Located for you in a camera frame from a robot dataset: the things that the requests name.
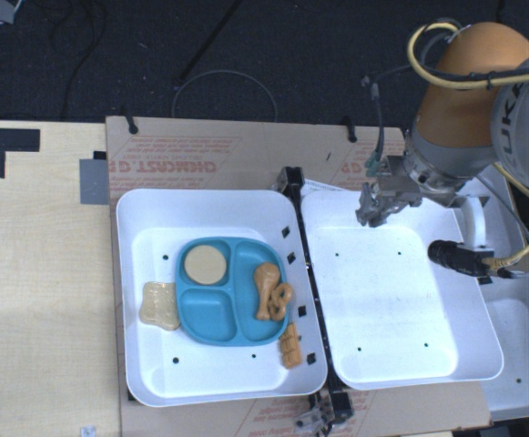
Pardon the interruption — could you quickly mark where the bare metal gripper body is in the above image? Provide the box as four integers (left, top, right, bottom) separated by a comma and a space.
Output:
371, 154, 469, 209

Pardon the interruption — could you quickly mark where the thin black and white rod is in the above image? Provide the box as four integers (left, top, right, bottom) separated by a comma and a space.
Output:
287, 183, 346, 410

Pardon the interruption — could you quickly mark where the white plastic tray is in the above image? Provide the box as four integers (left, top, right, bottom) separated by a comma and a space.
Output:
300, 189, 505, 392
116, 188, 330, 409

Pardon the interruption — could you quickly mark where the brown pretzel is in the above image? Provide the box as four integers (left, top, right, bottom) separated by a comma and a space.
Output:
267, 281, 294, 323

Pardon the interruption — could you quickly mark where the brown chicken drumstick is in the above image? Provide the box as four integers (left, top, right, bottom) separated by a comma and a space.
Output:
252, 261, 282, 322

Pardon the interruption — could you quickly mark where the brown cardboard board red print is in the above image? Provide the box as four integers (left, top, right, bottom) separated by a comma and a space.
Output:
105, 116, 493, 437

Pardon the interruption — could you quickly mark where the brown ridged waffle bar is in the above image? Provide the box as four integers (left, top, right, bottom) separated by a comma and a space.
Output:
278, 321, 304, 371

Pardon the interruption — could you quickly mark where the round beige biscuit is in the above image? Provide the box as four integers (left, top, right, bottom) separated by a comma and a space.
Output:
183, 244, 229, 286

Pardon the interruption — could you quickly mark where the blue divided plate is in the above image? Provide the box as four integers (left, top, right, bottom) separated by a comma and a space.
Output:
174, 236, 291, 348

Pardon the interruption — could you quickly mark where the beige bread slice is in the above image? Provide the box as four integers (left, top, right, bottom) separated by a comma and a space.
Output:
137, 280, 182, 332

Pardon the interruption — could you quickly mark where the black cylinder on white bracket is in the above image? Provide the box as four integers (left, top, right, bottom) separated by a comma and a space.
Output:
427, 193, 493, 286

